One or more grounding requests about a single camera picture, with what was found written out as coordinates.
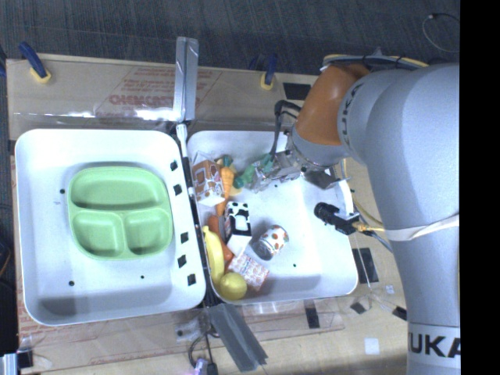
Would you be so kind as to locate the brown cardboard board, red print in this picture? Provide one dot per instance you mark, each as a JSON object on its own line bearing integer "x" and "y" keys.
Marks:
{"x": 97, "y": 92}

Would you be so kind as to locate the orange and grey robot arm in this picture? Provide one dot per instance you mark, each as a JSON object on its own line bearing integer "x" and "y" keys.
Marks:
{"x": 414, "y": 162}

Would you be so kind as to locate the thin black and white rod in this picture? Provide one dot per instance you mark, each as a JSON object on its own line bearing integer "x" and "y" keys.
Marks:
{"x": 194, "y": 213}

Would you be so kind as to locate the orange sausage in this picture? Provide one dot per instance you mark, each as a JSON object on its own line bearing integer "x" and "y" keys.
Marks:
{"x": 226, "y": 250}

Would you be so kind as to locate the green divided plate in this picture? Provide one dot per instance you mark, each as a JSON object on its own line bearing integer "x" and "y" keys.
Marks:
{"x": 117, "y": 213}

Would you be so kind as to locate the brown and white carton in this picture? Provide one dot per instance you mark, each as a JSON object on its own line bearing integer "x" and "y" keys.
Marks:
{"x": 207, "y": 182}

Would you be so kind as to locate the black and white carton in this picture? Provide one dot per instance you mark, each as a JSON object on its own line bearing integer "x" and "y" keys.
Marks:
{"x": 238, "y": 221}

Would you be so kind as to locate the white can with orange spots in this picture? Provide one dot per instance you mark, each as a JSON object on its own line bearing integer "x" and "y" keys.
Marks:
{"x": 273, "y": 240}

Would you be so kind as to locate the yellow banana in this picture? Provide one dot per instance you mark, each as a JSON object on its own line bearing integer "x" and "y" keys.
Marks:
{"x": 214, "y": 254}

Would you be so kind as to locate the orange and white packet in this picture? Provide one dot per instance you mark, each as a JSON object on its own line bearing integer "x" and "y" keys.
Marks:
{"x": 250, "y": 270}

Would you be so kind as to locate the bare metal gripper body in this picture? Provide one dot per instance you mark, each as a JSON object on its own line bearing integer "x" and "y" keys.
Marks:
{"x": 288, "y": 167}

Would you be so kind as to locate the orange carrot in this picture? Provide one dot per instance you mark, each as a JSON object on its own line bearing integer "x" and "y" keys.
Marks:
{"x": 226, "y": 178}

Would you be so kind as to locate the yellow lemon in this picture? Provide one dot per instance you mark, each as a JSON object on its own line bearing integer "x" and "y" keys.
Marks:
{"x": 233, "y": 286}

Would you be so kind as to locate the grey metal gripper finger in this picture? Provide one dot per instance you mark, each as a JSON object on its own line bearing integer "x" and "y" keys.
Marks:
{"x": 270, "y": 178}
{"x": 256, "y": 179}

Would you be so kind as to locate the black cylinder on white bracket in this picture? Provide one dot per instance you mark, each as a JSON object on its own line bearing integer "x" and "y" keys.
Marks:
{"x": 332, "y": 215}

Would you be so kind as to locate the white plastic tray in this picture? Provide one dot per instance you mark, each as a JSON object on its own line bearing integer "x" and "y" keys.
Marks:
{"x": 312, "y": 248}
{"x": 47, "y": 248}

